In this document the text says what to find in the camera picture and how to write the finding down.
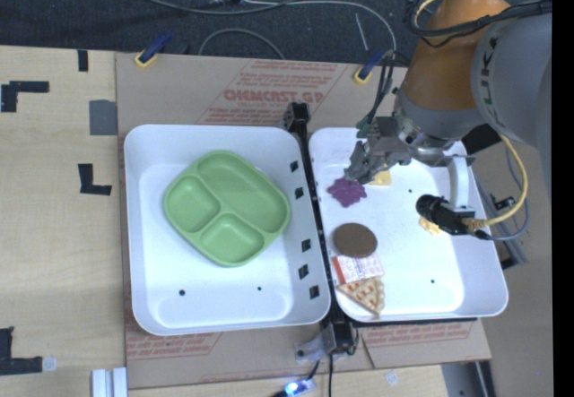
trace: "metal bracket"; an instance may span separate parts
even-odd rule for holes
[[[296,345],[295,361],[298,364],[301,362],[317,362],[322,357],[333,352],[336,346],[335,328],[333,324],[328,324],[312,340]]]
[[[500,211],[501,209],[510,208],[516,204],[516,200],[514,197],[509,196],[508,198],[504,198],[503,200],[496,201],[496,198],[491,194],[492,204],[494,205],[494,209]]]
[[[471,160],[468,157],[447,157],[448,176],[450,177],[450,207],[453,211],[468,207],[468,194],[470,192],[470,173],[468,166]]]

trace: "green plate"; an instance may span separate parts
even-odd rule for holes
[[[223,266],[261,254],[291,217],[289,200],[271,179],[230,151],[212,151],[182,172],[163,209],[187,242]]]

